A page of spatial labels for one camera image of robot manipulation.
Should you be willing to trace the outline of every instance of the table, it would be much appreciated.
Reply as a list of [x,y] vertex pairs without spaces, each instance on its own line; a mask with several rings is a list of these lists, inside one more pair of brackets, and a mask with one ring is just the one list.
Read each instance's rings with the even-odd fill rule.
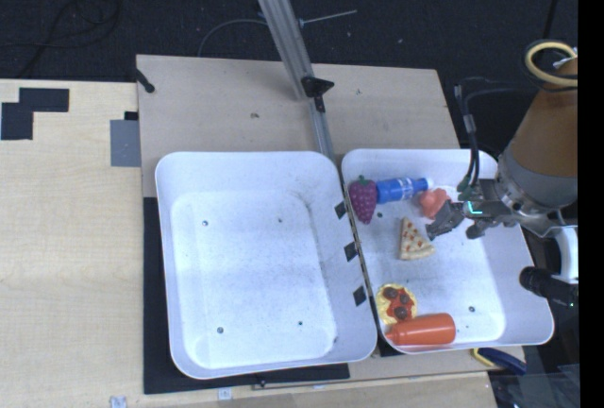
[[[174,148],[314,149],[308,109],[280,62],[139,56],[137,66],[154,93],[0,80],[2,103],[18,102],[20,88],[69,90],[68,112],[34,112],[33,139],[0,141],[3,406],[226,403],[217,389],[143,393],[142,198],[155,195],[154,163]],[[314,70],[336,84],[325,102],[338,159],[356,147],[459,147],[435,71]],[[136,111],[142,165],[112,166],[110,124]],[[468,351],[375,354],[350,364],[345,381],[233,387],[228,406],[495,407],[486,369]]]

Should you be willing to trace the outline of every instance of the empty white tray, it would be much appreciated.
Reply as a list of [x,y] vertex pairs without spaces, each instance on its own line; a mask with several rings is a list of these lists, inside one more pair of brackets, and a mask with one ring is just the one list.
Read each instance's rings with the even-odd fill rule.
[[[496,161],[480,152],[480,177],[493,179]],[[344,183],[363,175],[366,179],[431,178],[457,201],[456,187],[470,161],[467,149],[357,149],[345,155]],[[469,240],[469,219],[453,231],[436,237],[436,253],[414,261],[397,258],[403,216],[427,236],[417,197],[377,205],[369,225],[356,222],[371,287],[376,293],[388,282],[402,284],[417,297],[417,314],[449,313],[456,323],[455,341],[442,346],[395,346],[414,354],[447,349],[541,345],[549,340],[554,322],[549,304],[521,286],[521,270],[533,265],[519,226],[498,226]],[[380,322],[381,334],[385,325]]]
[[377,327],[315,152],[177,152],[156,169],[170,350],[196,379],[359,361]]

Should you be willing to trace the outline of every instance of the black clamp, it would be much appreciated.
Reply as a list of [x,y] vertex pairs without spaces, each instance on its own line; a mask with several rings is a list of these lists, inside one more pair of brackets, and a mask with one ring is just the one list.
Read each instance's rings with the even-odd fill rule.
[[330,80],[320,79],[318,77],[306,76],[302,77],[302,87],[306,93],[306,97],[314,98],[314,107],[319,112],[325,112],[325,103],[323,102],[323,94],[334,86]]

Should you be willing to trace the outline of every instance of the green light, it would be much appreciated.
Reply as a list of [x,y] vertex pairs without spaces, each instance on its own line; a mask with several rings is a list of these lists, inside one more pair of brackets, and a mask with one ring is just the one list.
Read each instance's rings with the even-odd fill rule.
[[472,208],[472,202],[471,201],[468,201],[468,210],[470,211],[471,214],[474,214],[474,213],[480,214],[480,213],[482,213],[482,210],[474,210]]

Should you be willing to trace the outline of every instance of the orange toy bottle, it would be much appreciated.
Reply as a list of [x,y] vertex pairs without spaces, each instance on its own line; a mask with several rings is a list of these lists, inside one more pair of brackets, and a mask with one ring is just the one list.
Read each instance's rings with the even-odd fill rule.
[[386,337],[396,345],[449,344],[455,340],[455,321],[450,314],[418,315],[392,326]]

